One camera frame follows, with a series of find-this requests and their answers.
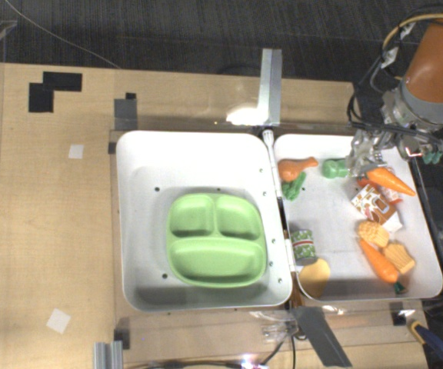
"green plate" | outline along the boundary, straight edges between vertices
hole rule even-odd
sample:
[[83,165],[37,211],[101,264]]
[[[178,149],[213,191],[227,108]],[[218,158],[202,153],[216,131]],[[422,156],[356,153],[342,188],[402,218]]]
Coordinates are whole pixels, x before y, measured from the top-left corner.
[[187,194],[174,201],[167,221],[168,262],[185,283],[236,288],[266,269],[261,215],[243,198]]

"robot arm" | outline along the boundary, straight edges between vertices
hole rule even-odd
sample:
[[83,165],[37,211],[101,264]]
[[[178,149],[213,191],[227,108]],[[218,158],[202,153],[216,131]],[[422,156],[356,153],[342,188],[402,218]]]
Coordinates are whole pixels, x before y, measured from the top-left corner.
[[[423,16],[443,18],[443,14]],[[423,157],[425,163],[440,160],[443,141],[431,134],[443,128],[443,19],[437,20],[442,22],[432,22],[428,26],[397,88],[383,94],[381,113],[384,124],[351,123],[358,129],[347,157],[352,175],[361,176],[371,169],[386,166],[381,156],[381,150],[386,148],[396,147],[405,160],[412,157]],[[403,23],[393,32],[403,28]],[[386,38],[385,46],[390,39],[391,34]],[[397,53],[397,47],[385,49],[383,57],[387,58],[391,53]],[[385,59],[377,68],[384,66]]]

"dark floor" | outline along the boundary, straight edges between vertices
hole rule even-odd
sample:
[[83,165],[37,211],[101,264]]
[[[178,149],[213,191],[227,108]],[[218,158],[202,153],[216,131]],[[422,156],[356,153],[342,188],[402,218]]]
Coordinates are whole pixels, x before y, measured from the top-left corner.
[[[373,62],[388,31],[410,10],[428,3],[443,3],[443,0],[9,1],[41,26],[121,68],[258,75],[261,49],[272,47],[283,51],[286,78],[354,82]],[[18,27],[7,37],[5,48],[0,45],[0,61],[110,66],[45,34],[0,0],[0,21],[3,20],[18,20]],[[420,37],[421,26],[418,26],[404,45],[398,60],[399,73],[410,61]],[[437,224],[443,228],[443,159],[439,165],[421,169],[436,204],[432,208]],[[429,311],[431,328],[443,338],[443,304],[431,306]]]

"green cylinder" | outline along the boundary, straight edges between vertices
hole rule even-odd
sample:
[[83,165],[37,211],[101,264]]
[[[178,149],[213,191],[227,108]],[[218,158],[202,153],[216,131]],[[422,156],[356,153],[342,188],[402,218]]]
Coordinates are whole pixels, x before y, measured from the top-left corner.
[[346,160],[326,160],[322,164],[322,174],[328,178],[346,178],[348,176],[348,168]]

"blue tool handle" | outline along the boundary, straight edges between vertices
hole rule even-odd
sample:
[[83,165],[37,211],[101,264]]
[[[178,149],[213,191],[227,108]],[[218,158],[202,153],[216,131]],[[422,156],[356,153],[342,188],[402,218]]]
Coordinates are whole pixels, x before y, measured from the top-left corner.
[[441,338],[419,324],[415,325],[415,331],[443,361],[443,341],[441,340]]

